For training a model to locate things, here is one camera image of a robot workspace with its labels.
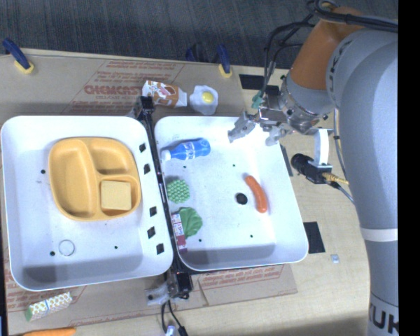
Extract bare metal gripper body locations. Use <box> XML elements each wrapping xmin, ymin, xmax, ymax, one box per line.
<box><xmin>257</xmin><ymin>86</ymin><xmax>328</xmax><ymax>136</ymax></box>

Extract white fried egg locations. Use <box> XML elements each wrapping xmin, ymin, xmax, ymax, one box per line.
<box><xmin>189</xmin><ymin>85</ymin><xmax>219</xmax><ymax>116</ymax></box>

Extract blue soda bottle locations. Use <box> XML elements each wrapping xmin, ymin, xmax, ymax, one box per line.
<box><xmin>160</xmin><ymin>138</ymin><xmax>211</xmax><ymax>162</ymax></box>

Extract orange sausage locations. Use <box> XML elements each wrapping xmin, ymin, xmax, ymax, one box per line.
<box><xmin>244</xmin><ymin>174</ymin><xmax>268</xmax><ymax>214</ymax></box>

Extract brown and white milk carton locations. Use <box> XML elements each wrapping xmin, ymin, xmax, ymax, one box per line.
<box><xmin>141</xmin><ymin>80</ymin><xmax>188</xmax><ymax>109</ymax></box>

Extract green grapes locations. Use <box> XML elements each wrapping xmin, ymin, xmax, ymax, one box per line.
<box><xmin>166</xmin><ymin>178</ymin><xmax>190</xmax><ymax>204</ymax></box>

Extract thin black rod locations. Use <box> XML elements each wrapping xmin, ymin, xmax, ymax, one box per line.
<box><xmin>142</xmin><ymin>110</ymin><xmax>183</xmax><ymax>279</ymax></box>

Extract white plastic tray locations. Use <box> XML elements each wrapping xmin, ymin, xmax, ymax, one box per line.
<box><xmin>153</xmin><ymin>115</ymin><xmax>309</xmax><ymax>272</ymax></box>
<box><xmin>0</xmin><ymin>115</ymin><xmax>174</xmax><ymax>292</ymax></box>

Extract green lettuce leaf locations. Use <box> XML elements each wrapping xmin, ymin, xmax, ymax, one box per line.
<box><xmin>178</xmin><ymin>206</ymin><xmax>204</xmax><ymax>239</ymax></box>

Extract red and white small carton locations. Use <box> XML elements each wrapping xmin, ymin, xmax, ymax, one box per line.
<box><xmin>170</xmin><ymin>213</ymin><xmax>188</xmax><ymax>252</ymax></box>

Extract yellow cheese block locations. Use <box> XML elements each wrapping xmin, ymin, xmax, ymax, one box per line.
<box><xmin>99</xmin><ymin>179</ymin><xmax>132</xmax><ymax>212</ymax></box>

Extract brown cardboard board red print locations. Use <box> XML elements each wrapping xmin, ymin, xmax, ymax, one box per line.
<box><xmin>0</xmin><ymin>47</ymin><xmax>298</xmax><ymax>332</ymax></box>

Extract orange divided plate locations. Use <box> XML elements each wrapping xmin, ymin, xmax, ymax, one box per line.
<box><xmin>48</xmin><ymin>136</ymin><xmax>142</xmax><ymax>222</ymax></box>

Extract green and white patterned box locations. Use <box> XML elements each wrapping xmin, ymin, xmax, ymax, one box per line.
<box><xmin>24</xmin><ymin>291</ymin><xmax>74</xmax><ymax>322</ymax></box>

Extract orange carrot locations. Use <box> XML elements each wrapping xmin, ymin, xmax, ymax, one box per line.
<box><xmin>22</xmin><ymin>327</ymin><xmax>77</xmax><ymax>336</ymax></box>

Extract black cylinder on white bracket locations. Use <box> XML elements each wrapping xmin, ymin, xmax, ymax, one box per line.
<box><xmin>290</xmin><ymin>127</ymin><xmax>334</xmax><ymax>185</ymax></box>

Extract black block with thin wires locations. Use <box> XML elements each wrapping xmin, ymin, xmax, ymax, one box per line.
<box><xmin>134</xmin><ymin>95</ymin><xmax>155</xmax><ymax>118</ymax></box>
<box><xmin>146</xmin><ymin>272</ymin><xmax>194</xmax><ymax>306</ymax></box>

